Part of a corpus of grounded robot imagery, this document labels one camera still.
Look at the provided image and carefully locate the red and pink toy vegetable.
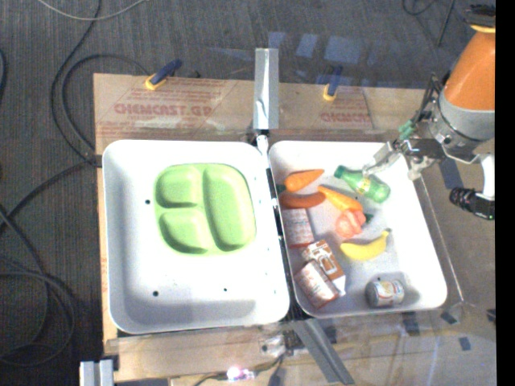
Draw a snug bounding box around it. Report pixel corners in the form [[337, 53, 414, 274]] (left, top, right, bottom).
[[334, 208, 374, 240]]

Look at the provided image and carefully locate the white and red can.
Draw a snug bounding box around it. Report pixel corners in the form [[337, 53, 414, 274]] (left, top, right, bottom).
[[281, 207, 315, 250]]

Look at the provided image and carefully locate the brown cardboard board red print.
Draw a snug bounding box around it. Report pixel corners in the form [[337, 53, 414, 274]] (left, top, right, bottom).
[[93, 72, 464, 382]]

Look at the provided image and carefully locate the yellow banana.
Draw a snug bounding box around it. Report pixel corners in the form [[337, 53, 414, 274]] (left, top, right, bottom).
[[339, 228, 393, 262]]

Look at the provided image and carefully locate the white plastic tray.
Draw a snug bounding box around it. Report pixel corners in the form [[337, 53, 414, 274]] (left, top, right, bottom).
[[267, 139, 449, 320], [101, 138, 291, 335]]

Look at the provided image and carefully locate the black cylinder on white bracket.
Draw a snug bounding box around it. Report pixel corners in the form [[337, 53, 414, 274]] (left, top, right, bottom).
[[449, 153, 496, 221]]

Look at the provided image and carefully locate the brown and white carton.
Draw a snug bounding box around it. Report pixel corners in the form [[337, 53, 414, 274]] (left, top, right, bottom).
[[301, 239, 348, 298]]

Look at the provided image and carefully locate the green plastic bottle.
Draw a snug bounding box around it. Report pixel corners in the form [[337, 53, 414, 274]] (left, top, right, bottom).
[[333, 164, 392, 204]]

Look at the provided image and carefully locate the small silver can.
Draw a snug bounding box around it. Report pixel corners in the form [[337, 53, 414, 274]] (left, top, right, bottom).
[[364, 279, 406, 310]]

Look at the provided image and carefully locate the green divided plate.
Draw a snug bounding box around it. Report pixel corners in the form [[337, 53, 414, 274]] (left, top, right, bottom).
[[154, 162, 258, 257]]

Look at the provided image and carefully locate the orange and white carton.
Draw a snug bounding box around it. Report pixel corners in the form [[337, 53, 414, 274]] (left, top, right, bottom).
[[293, 260, 340, 310]]

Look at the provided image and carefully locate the orange carrot with green stem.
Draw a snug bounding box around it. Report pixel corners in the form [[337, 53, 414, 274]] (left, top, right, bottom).
[[275, 168, 326, 194]]

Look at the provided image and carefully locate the red sausage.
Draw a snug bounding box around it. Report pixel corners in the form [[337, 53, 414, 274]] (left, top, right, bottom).
[[278, 191, 328, 210]]

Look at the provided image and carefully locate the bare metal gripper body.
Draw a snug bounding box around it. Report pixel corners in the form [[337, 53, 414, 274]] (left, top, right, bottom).
[[396, 121, 490, 166]]

